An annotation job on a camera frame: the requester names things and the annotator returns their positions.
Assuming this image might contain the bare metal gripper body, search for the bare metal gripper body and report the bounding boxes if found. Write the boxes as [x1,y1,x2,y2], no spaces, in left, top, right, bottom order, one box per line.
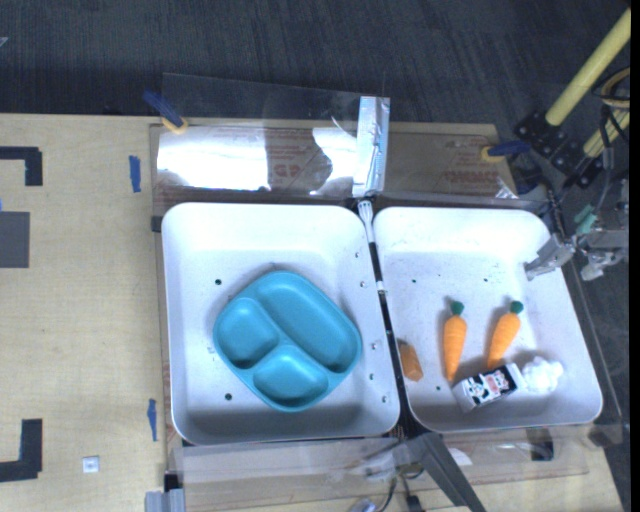
[572,227,630,267]

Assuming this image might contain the orange carrot green top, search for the orange carrot green top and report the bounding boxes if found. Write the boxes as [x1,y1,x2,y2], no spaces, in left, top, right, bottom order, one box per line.
[485,299,526,372]
[442,299,469,384]

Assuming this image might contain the white plastic tray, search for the white plastic tray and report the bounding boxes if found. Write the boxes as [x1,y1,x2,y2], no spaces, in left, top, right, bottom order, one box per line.
[372,205,604,434]
[160,201,402,447]

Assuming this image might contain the white crumpled lump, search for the white crumpled lump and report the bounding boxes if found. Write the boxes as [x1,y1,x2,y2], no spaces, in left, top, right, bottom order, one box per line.
[521,355,566,395]

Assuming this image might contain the white cow print milk carton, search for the white cow print milk carton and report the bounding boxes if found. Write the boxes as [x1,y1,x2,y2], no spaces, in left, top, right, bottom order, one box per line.
[451,362,528,415]

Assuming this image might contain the orange toy block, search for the orange toy block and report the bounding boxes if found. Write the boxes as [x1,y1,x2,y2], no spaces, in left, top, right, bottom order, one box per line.
[397,339,425,383]

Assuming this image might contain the blue divided plate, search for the blue divided plate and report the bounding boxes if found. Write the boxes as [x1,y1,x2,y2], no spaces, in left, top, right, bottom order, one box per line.
[212,269,364,414]

